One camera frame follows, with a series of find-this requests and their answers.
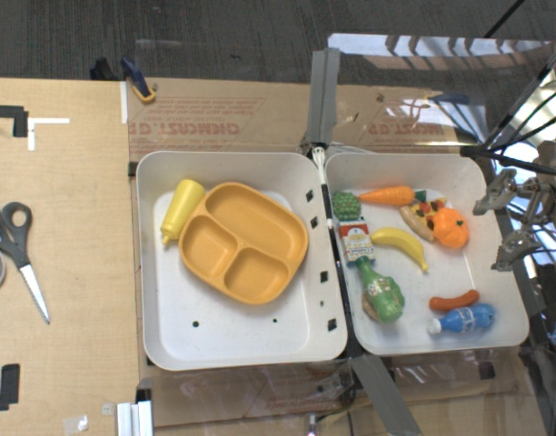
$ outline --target yellow squeeze bottle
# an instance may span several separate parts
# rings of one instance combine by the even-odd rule
[[[198,182],[183,179],[175,189],[173,199],[161,224],[163,244],[179,239],[181,230],[195,210],[195,207],[205,197],[205,189]]]

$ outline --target blue bottle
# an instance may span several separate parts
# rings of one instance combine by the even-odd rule
[[[450,310],[441,319],[434,318],[428,323],[427,331],[438,334],[442,331],[471,332],[489,328],[494,322],[494,309],[488,303],[476,303],[470,307]]]

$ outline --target white bottle cap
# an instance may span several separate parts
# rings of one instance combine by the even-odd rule
[[[429,334],[437,334],[438,332],[442,332],[442,324],[437,318],[429,320],[429,322],[427,323],[427,332]]]

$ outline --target orange divided plate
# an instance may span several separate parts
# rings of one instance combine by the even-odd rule
[[[241,183],[215,186],[179,238],[185,266],[235,300],[278,297],[308,249],[303,222],[267,195]]]

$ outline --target white tray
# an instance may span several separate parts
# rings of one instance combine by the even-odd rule
[[[244,183],[305,223],[308,252],[276,300],[237,302],[189,272],[175,242],[163,247],[160,226],[176,185],[185,178],[206,190]],[[155,152],[139,163],[137,194],[144,347],[157,366],[186,371],[319,362],[341,354],[347,341],[343,304],[321,185],[310,160],[283,153]]]
[[[476,200],[486,189],[482,172],[472,160],[438,154],[337,154],[327,161],[326,176],[331,194],[346,191],[358,195],[401,184],[427,189],[431,198],[446,197],[470,227],[471,237],[463,250],[422,240],[430,266],[427,273],[397,249],[376,246],[373,268],[392,276],[405,296],[403,316],[391,324],[381,325],[367,316],[361,306],[360,274],[356,267],[344,266],[354,329],[365,350],[387,356],[505,347],[524,341],[529,323],[514,275],[491,269],[501,244],[496,218],[492,212],[472,215]],[[362,215],[371,233],[383,226],[411,231],[396,207],[364,203]],[[430,297],[454,297],[472,288],[480,293],[481,302],[494,307],[492,327],[465,334],[427,333],[427,322],[441,316],[430,310]]]

